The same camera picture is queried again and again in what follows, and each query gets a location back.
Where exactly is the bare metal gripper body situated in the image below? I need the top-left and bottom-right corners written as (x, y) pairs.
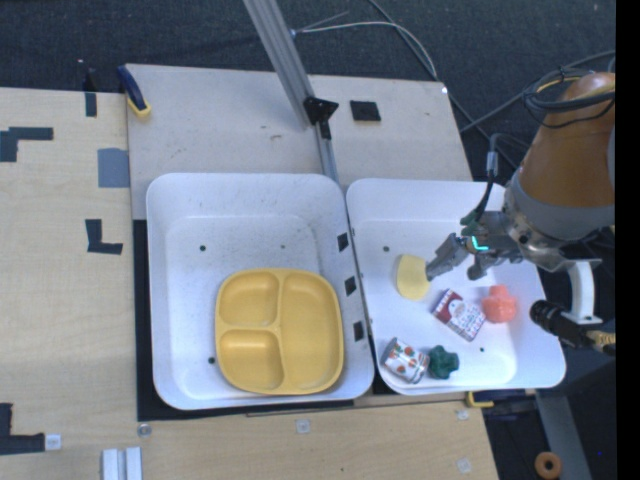
top-left (466, 206), bottom-right (582, 273)

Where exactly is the yellow round slice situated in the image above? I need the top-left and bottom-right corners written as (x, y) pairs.
top-left (394, 253), bottom-right (432, 302)

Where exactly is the orange toy fruit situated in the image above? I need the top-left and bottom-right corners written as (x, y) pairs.
top-left (480, 284), bottom-right (518, 325)

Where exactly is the white plastic tray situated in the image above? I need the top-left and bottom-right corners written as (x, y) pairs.
top-left (345, 177), bottom-right (568, 397)
top-left (145, 171), bottom-right (376, 412)

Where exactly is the red and white carton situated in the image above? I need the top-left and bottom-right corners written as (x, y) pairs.
top-left (430, 288), bottom-right (488, 343)

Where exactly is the green broccoli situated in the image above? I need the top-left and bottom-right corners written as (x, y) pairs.
top-left (427, 344), bottom-right (461, 381)

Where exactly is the white can with red print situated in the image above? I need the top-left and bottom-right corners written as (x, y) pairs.
top-left (380, 337), bottom-right (431, 385)

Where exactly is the yellow divided plate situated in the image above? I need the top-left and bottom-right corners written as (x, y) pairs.
top-left (214, 267), bottom-right (346, 397)

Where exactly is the brown doughnut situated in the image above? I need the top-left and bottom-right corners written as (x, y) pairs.
top-left (534, 451), bottom-right (564, 480)

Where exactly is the pale wooden board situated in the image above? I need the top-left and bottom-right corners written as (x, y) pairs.
top-left (123, 62), bottom-right (475, 222)

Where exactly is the black cylinder on white bracket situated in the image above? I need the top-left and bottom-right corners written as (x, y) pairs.
top-left (529, 260), bottom-right (607, 352)

